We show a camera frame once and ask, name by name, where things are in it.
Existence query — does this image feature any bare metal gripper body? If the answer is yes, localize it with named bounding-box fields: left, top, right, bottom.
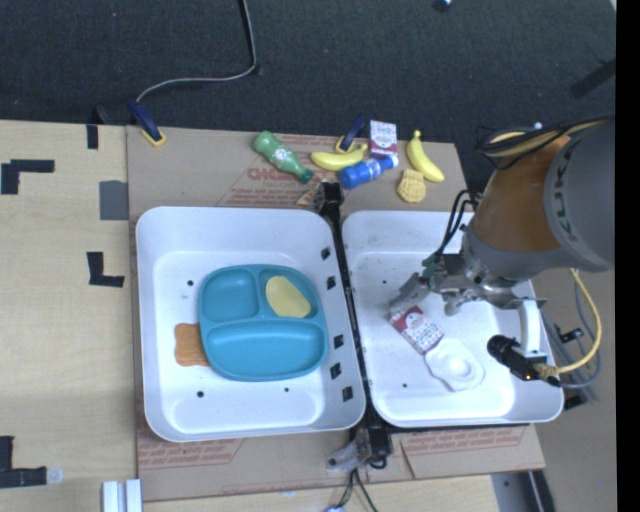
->
left=422, top=253, right=524, bottom=305

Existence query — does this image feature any red and white packet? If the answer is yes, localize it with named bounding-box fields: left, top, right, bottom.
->
left=388, top=305, right=446, bottom=356

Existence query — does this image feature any white fried egg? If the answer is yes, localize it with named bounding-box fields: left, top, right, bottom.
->
left=424, top=337, right=487, bottom=393

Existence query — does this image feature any thin black rod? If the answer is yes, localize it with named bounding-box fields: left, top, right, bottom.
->
left=324, top=202, right=374, bottom=429

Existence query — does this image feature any yellow waffle biscuit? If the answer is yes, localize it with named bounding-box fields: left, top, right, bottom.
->
left=396, top=168, right=428, bottom=204

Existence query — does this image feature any white plastic tray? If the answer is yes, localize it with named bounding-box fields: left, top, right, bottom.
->
left=341, top=209, right=566, bottom=429
left=134, top=205, right=367, bottom=444

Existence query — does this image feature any yellow banana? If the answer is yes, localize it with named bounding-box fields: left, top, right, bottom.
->
left=405, top=129, right=446, bottom=184
left=310, top=142, right=370, bottom=173

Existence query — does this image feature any yellow oval crisp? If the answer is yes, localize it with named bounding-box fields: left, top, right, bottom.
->
left=264, top=275, right=313, bottom=320

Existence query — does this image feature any blue bottle white cap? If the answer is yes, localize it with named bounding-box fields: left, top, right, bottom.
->
left=337, top=154, right=401, bottom=191

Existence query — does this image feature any red and white carton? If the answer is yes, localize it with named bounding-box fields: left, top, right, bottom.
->
left=368, top=119, right=400, bottom=160

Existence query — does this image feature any blue divided plate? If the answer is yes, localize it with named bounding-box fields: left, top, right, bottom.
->
left=197, top=263, right=330, bottom=383

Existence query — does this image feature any green bottle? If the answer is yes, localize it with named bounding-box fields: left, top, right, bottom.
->
left=251, top=130, right=315, bottom=185

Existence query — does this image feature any orange toast slice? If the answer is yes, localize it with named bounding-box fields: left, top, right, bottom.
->
left=173, top=322, right=212, bottom=368

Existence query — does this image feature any brown cardboard board red print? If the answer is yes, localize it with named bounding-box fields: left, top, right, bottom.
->
left=125, top=124, right=547, bottom=502

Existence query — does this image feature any black cylinder on white bracket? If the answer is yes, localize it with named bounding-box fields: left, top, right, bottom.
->
left=486, top=295, right=551, bottom=382

